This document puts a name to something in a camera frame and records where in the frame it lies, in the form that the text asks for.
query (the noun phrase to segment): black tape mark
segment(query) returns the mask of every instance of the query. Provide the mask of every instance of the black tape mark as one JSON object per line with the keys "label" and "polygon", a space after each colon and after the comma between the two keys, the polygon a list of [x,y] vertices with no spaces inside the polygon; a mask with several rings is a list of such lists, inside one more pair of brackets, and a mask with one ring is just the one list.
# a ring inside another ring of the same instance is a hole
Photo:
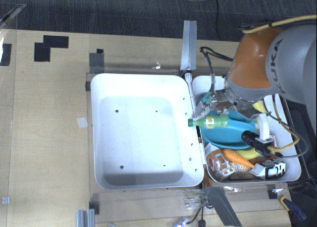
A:
{"label": "black tape mark", "polygon": [[267,194],[268,194],[268,198],[270,200],[272,199],[277,199],[277,192],[276,192],[276,186],[275,184],[273,185],[267,185]]}
{"label": "black tape mark", "polygon": [[86,81],[86,85],[85,85],[86,91],[90,91],[90,85],[91,85],[91,82]]}
{"label": "black tape mark", "polygon": [[3,49],[3,53],[2,53],[2,57],[0,57],[0,60],[1,60],[0,66],[9,66],[10,60],[11,60],[12,44],[3,44],[2,49]]}
{"label": "black tape mark", "polygon": [[99,215],[100,207],[98,202],[89,202],[89,209],[95,210],[95,215]]}
{"label": "black tape mark", "polygon": [[34,61],[51,61],[50,45],[47,43],[34,43]]}
{"label": "black tape mark", "polygon": [[44,43],[53,48],[68,48],[69,37],[44,35]]}

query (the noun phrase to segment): clear plastic panel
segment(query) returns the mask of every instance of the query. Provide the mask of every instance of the clear plastic panel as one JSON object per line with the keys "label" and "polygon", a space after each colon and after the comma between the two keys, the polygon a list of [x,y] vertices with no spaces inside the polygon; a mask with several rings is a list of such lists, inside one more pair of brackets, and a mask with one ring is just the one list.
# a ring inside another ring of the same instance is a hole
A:
{"label": "clear plastic panel", "polygon": [[0,227],[6,226],[12,119],[15,84],[16,16],[25,5],[11,9],[0,19]]}
{"label": "clear plastic panel", "polygon": [[[98,24],[111,23],[110,18],[109,15],[92,14],[90,29],[98,32]],[[213,41],[212,43],[211,45],[210,41],[198,40],[195,70],[197,73],[208,74],[209,72],[204,56],[199,52],[199,47],[209,46],[232,57],[238,45],[238,43],[232,44],[232,42],[223,41]],[[105,56],[105,62],[100,65],[101,70],[98,73],[177,74],[181,63],[182,39],[91,34],[89,53],[98,52],[103,52]],[[219,59],[212,59],[212,64],[216,74],[223,74],[230,66],[230,62]]]}

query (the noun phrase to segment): white tray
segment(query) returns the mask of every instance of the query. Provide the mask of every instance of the white tray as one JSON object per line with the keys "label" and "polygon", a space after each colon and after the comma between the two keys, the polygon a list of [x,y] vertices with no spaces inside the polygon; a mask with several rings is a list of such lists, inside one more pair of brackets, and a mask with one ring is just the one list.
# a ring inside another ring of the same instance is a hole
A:
{"label": "white tray", "polygon": [[95,178],[104,189],[190,187],[204,176],[186,82],[99,74],[91,82]]}
{"label": "white tray", "polygon": [[[198,76],[198,77],[196,77],[192,83],[193,93],[195,95],[195,98],[197,98],[197,96],[201,96],[201,95],[203,95],[203,93],[207,92],[210,88],[210,84],[211,84],[210,76]],[[215,90],[221,90],[223,88],[224,88],[224,79],[221,76],[216,76]],[[284,122],[287,122],[279,97],[276,97],[275,99],[276,99],[277,110],[278,110],[278,113],[280,115],[280,118]],[[272,114],[274,115],[274,108],[273,108],[271,96],[265,97],[264,101],[265,101],[267,109],[269,111],[273,111]],[[267,120],[268,120],[270,134],[275,136],[276,144],[278,147],[283,147],[283,146],[285,146],[293,141],[291,135],[276,120],[272,119],[271,117],[267,117]],[[292,147],[284,150],[282,152],[282,154],[284,154],[286,156],[287,155],[295,155],[296,154],[295,147],[292,146]],[[252,180],[245,180],[245,181],[224,180],[222,182],[219,182],[219,181],[217,181],[217,179],[214,176],[212,176],[212,172],[210,172],[210,174],[211,174],[211,178],[214,181],[222,183],[222,184],[253,183],[253,182],[254,183],[255,182],[274,182],[274,183],[276,183],[276,182],[295,181],[295,180],[299,179],[302,170],[301,170],[301,165],[300,165],[298,158],[286,158],[286,159],[284,159],[284,161],[286,162],[285,175],[280,177],[279,179],[274,179],[274,180],[264,180],[264,181],[261,179],[252,179]]]}

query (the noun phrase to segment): gray floor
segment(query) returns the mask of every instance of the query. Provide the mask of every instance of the gray floor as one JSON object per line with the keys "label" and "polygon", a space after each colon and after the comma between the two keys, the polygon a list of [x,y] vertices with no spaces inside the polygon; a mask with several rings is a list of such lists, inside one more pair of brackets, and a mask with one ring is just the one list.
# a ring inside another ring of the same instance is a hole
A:
{"label": "gray floor", "polygon": [[243,23],[316,14],[316,0],[0,0],[0,14],[8,3],[27,4],[20,29],[181,38],[183,20],[197,20],[200,39],[234,41]]}

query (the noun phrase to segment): snack package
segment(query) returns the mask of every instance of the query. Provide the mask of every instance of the snack package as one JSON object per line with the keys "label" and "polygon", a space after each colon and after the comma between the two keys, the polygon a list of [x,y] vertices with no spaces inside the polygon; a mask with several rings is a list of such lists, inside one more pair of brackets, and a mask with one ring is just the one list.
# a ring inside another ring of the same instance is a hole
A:
{"label": "snack package", "polygon": [[208,143],[205,147],[206,162],[218,181],[229,178],[236,172],[232,163],[227,161],[222,151],[216,146]]}
{"label": "snack package", "polygon": [[248,180],[254,179],[254,176],[249,172],[251,170],[250,167],[233,164],[234,169],[236,172],[230,176],[230,180]]}
{"label": "snack package", "polygon": [[265,160],[255,164],[250,173],[262,179],[276,179],[283,176],[286,172],[286,164],[282,158]]}

